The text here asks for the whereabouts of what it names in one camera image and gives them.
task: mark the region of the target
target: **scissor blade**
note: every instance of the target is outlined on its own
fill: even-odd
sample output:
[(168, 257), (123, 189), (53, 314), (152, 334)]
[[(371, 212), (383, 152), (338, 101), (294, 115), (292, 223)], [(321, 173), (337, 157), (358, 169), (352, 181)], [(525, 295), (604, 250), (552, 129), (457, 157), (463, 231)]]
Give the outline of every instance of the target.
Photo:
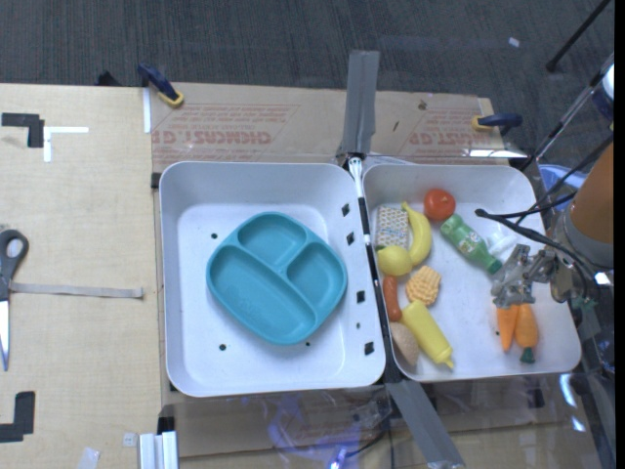
[(9, 301), (0, 301), (0, 347), (2, 347), (2, 365), (9, 369)]

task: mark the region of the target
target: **scissors handle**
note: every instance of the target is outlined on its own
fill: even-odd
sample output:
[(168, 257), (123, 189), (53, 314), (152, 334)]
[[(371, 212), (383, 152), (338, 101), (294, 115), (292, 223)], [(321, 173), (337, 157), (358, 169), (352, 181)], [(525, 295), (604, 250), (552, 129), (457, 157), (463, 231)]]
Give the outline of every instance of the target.
[[(20, 251), (16, 255), (9, 254), (9, 244), (14, 240), (21, 243)], [(0, 233), (0, 275), (8, 283), (21, 260), (28, 252), (28, 240), (26, 236), (17, 230), (6, 230)]]

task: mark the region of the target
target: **white tray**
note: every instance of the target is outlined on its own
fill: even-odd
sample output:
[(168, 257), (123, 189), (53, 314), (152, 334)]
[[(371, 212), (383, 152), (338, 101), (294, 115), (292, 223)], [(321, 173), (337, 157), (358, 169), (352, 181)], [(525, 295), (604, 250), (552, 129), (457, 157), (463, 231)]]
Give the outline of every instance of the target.
[[(423, 211), (423, 198), (430, 188), (444, 188), (457, 201), (456, 212), (465, 222), (486, 238), (496, 231), (511, 234), (505, 226), (475, 215), (477, 208), (503, 214), (526, 210), (535, 201), (531, 184), (520, 171), (498, 165), (395, 165), (370, 167), (363, 176), (372, 237), (376, 231), (377, 208), (381, 205), (399, 208), (406, 200), (415, 210)], [(503, 353), (497, 334), (495, 307), (490, 295), (491, 282), (481, 268), (470, 264), (455, 250), (432, 222), (433, 248), (424, 264), (441, 276), (438, 298), (431, 312), (453, 348), (453, 369), (436, 365), (420, 356), (416, 367), (399, 359), (396, 363), (408, 377), (422, 382), (566, 372), (581, 358), (581, 346), (570, 311), (551, 297), (548, 283), (533, 283), (533, 306), (539, 326), (536, 362), (520, 362), (521, 350), (516, 344)], [(528, 216), (522, 225), (544, 233), (540, 214)], [(534, 255), (542, 245), (518, 236), (518, 243), (530, 245)], [(513, 247), (500, 256), (504, 262)], [(398, 288), (399, 304), (408, 304), (403, 277)]]
[[(159, 188), (166, 364), (179, 391), (216, 397), (362, 387), (380, 378), (380, 320), (354, 180), (345, 170), (331, 164), (181, 162), (165, 170)], [(310, 228), (348, 271), (338, 307), (298, 345), (277, 346), (253, 334), (206, 284), (206, 263), (221, 240), (268, 211)]]

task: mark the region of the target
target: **green bottle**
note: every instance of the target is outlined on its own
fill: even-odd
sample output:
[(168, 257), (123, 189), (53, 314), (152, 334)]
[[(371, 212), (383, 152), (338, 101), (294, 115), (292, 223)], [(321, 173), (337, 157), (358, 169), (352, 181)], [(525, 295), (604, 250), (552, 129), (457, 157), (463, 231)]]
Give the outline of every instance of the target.
[(442, 223), (440, 232), (454, 244), (462, 255), (470, 261), (480, 264), (490, 274), (494, 275), (501, 269), (501, 262), (490, 255), (486, 242), (470, 226), (467, 226), (458, 214), (453, 214)]

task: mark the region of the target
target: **scissors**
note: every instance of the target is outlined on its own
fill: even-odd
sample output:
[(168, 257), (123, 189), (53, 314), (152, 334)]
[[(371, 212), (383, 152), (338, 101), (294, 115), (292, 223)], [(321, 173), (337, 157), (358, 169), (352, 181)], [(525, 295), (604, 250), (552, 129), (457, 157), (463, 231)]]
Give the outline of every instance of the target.
[[(19, 245), (17, 253), (14, 253), (15, 249), (11, 245), (12, 242), (14, 245)], [(16, 230), (6, 230), (0, 233), (0, 348), (2, 348), (4, 371), (9, 369), (10, 284), (19, 263), (26, 256), (26, 252), (28, 252), (28, 240), (22, 233)]]

